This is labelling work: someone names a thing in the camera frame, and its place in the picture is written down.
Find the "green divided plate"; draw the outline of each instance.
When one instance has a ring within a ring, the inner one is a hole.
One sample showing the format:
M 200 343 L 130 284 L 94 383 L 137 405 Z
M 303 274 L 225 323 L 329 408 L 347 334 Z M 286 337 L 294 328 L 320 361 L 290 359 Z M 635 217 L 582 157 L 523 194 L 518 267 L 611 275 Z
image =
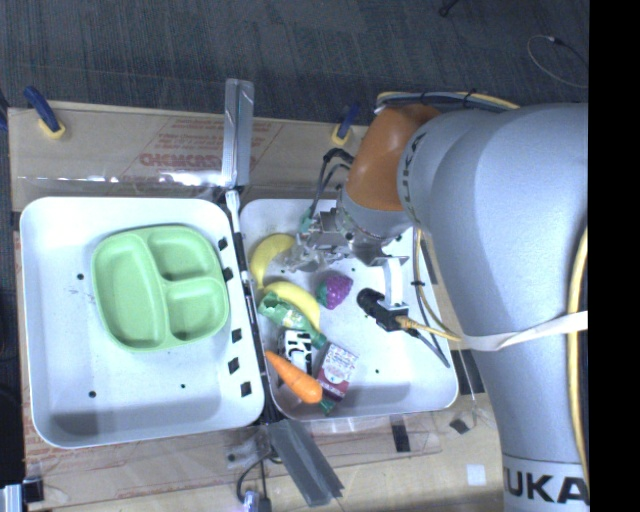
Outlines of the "green divided plate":
M 192 228 L 164 225 L 111 235 L 96 247 L 91 270 L 102 323 L 124 349 L 184 345 L 214 335 L 227 321 L 220 261 Z

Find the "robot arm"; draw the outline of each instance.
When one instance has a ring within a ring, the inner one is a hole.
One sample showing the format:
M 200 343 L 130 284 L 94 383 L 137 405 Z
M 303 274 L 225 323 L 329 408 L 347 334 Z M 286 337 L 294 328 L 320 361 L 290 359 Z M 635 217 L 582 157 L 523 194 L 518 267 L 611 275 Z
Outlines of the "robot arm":
M 307 248 L 380 265 L 387 243 L 419 227 L 431 235 L 465 338 L 562 317 L 587 225 L 587 125 L 586 104 L 385 108 Z M 323 246 L 327 227 L 333 238 Z M 505 510 L 589 510 L 567 335 L 473 353 L 498 423 Z

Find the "banana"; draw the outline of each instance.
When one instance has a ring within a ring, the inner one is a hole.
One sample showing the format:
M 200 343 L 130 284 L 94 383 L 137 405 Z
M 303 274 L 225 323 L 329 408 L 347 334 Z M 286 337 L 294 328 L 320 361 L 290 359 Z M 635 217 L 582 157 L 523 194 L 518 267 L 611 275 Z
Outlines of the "banana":
M 294 306 L 307 317 L 316 331 L 322 332 L 320 331 L 320 304 L 307 290 L 289 281 L 276 281 L 266 286 L 264 292 L 273 292 L 280 299 Z
M 264 287 L 264 275 L 271 260 L 281 252 L 289 249 L 295 241 L 294 237 L 286 233 L 274 233 L 260 241 L 256 250 L 253 251 L 253 256 L 249 263 L 249 270 L 256 280 L 258 289 Z

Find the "dark floor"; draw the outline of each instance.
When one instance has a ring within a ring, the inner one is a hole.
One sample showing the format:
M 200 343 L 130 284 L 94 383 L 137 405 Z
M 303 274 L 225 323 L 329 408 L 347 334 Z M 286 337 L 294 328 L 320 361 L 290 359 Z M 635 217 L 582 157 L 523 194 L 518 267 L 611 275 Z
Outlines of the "dark floor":
M 334 122 L 378 93 L 475 89 L 520 105 L 588 101 L 588 0 L 3 0 L 0 87 L 50 99 L 221 112 L 254 82 L 255 115 Z M 536 35 L 555 36 L 567 46 Z M 543 72 L 531 58 L 556 75 Z M 20 480 L 9 155 L 0 132 L 0 486 Z

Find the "orange carrot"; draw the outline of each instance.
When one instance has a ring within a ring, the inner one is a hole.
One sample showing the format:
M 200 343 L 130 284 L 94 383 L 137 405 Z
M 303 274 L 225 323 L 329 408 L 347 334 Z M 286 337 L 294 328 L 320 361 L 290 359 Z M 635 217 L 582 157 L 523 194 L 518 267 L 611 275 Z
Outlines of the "orange carrot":
M 317 404 L 322 400 L 322 386 L 316 379 L 275 352 L 265 350 L 264 353 L 283 382 L 300 400 L 306 404 Z

